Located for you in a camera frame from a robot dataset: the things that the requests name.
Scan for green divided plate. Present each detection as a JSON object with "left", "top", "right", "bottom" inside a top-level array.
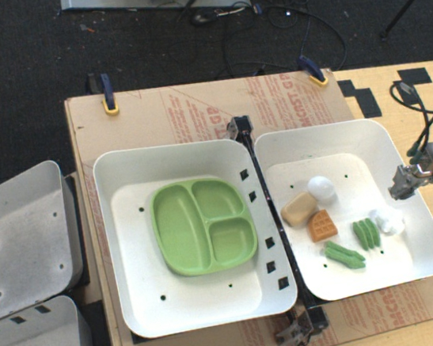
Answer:
[{"left": 146, "top": 171, "right": 263, "bottom": 283}]

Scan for white cauliflower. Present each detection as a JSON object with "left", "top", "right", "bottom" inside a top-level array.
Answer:
[{"left": 368, "top": 203, "right": 407, "bottom": 238}]

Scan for black block with thin wires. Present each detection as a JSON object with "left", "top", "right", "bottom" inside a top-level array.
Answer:
[
  {"left": 271, "top": 303, "right": 332, "bottom": 346},
  {"left": 227, "top": 114, "right": 256, "bottom": 144}
]

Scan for green bean pods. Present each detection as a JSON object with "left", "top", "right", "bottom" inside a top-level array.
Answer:
[
  {"left": 351, "top": 216, "right": 384, "bottom": 253},
  {"left": 322, "top": 236, "right": 368, "bottom": 274}
]

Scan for thin black rod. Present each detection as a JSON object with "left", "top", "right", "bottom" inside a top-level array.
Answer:
[{"left": 239, "top": 125, "right": 319, "bottom": 319}]

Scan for orange waffle piece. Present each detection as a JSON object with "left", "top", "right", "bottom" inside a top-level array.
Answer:
[{"left": 306, "top": 207, "right": 340, "bottom": 245}]

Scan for white egg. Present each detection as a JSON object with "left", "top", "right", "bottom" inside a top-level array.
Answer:
[{"left": 305, "top": 173, "right": 339, "bottom": 206}]

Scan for brown cardboard board red print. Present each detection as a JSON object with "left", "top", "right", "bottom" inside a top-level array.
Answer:
[{"left": 63, "top": 48, "right": 433, "bottom": 346}]

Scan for tan bread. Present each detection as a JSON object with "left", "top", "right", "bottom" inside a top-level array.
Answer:
[{"left": 277, "top": 189, "right": 323, "bottom": 230}]

